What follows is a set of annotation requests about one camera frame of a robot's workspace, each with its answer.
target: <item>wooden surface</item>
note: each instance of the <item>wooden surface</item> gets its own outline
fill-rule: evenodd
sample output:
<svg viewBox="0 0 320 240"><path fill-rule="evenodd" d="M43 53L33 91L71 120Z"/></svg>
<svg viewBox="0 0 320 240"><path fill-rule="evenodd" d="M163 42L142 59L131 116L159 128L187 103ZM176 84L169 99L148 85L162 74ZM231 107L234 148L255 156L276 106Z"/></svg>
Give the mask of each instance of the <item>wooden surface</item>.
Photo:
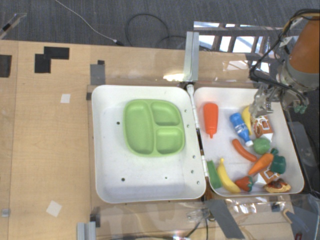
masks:
<svg viewBox="0 0 320 240"><path fill-rule="evenodd" d="M34 73L35 54L43 54L44 46L69 47L70 58L52 60L50 74ZM95 186L90 183L92 169L89 150L92 147L89 138L92 136L88 131L90 106L86 100L90 64L97 64L97 60L105 61L108 84L154 85L157 82L159 85L174 86L177 83L168 83L163 76L183 71L184 51L0 41L0 54L6 52L17 58L17 74L0 79L1 106L12 109L11 117L6 121L11 122L11 131L3 130L6 122L0 121L0 137L9 137L6 143L0 142L1 147L8 145L7 153L12 154L11 157L0 153L0 209L9 205L11 210L9 220L0 220L0 239L76 239L76 225L89 221L91 209L94 208L91 205L92 197L96 196L95 192L92 194ZM206 70L204 75L199 75L202 79L210 80L213 76L222 78L230 74L228 70L223 71L223 61L231 58L217 58L209 52L200 56L201 61L206 62L200 65ZM218 70L212 68L212 60ZM247 74L245 70L237 72L239 79ZM12 102L15 89L14 110ZM62 94L71 94L70 103L61 103ZM57 217L46 212L51 201L62 205ZM101 205L104 228L98 229L98 233L104 237L100 239L109 239L107 236L111 234L141 231L156 233L177 229L176 232L188 232L194 226L186 217L190 207L173 202ZM290 225L280 213L267 210L263 215L257 213L246 217L244 230L258 239L259 236L269 236L271 229L279 229L277 239L292 239ZM211 236L225 239L215 222L209 226ZM192 239L201 240L205 236L206 230L202 227Z"/></svg>

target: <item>white wire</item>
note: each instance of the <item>white wire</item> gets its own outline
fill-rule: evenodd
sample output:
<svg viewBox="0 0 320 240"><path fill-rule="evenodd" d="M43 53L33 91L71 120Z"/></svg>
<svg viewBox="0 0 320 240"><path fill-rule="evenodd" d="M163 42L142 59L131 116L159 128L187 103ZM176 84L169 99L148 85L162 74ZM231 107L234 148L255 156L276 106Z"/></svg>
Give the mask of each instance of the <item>white wire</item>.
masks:
<svg viewBox="0 0 320 240"><path fill-rule="evenodd" d="M63 3L61 3L60 1L58 0L53 0L55 2L57 2L59 5L61 5L62 7L66 8L68 11L72 12L73 14L77 15L85 24L87 24L89 26L90 29L92 29L95 33L97 33L98 35L104 37L104 38L107 38L109 40L112 40L114 43L117 42L116 39L112 39L111 37L109 36L106 36L104 34L101 34L100 32L98 32L97 30L95 30L80 14L76 13L74 10L70 9L69 7L65 6Z"/></svg>

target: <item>red bottle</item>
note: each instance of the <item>red bottle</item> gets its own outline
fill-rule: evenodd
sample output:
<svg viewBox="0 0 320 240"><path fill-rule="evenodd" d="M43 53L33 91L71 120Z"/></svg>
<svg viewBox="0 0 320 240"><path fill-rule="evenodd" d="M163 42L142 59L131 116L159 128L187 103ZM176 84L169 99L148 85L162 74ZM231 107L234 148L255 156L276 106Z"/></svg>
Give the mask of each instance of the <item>red bottle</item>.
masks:
<svg viewBox="0 0 320 240"><path fill-rule="evenodd" d="M205 132L212 139L218 127L218 106L214 103L207 103L203 107Z"/></svg>

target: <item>green plate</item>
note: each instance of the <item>green plate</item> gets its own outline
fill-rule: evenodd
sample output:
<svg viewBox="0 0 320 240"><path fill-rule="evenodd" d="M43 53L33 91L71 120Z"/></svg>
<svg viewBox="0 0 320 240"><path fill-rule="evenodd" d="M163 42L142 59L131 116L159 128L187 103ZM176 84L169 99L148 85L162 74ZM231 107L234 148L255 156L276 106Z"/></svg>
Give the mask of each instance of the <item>green plate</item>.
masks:
<svg viewBox="0 0 320 240"><path fill-rule="evenodd" d="M174 155L185 146L180 111L171 102L135 99L125 105L124 139L132 153L146 157Z"/></svg>

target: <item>banana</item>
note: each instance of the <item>banana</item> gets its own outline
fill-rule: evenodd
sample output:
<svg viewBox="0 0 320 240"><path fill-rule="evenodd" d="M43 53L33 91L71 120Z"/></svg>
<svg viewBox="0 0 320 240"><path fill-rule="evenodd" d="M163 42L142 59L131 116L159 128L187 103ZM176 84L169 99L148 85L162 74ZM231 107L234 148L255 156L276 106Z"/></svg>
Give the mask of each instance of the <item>banana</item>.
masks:
<svg viewBox="0 0 320 240"><path fill-rule="evenodd" d="M242 120L244 121L246 127L249 130L249 135L252 135L251 130L251 114L249 112L249 106L245 107L241 114Z"/></svg>
<svg viewBox="0 0 320 240"><path fill-rule="evenodd" d="M216 169L220 181L222 182L223 187L230 191L231 193L240 193L241 189L229 178L225 165L224 165L224 159L220 158L220 164L218 168Z"/></svg>

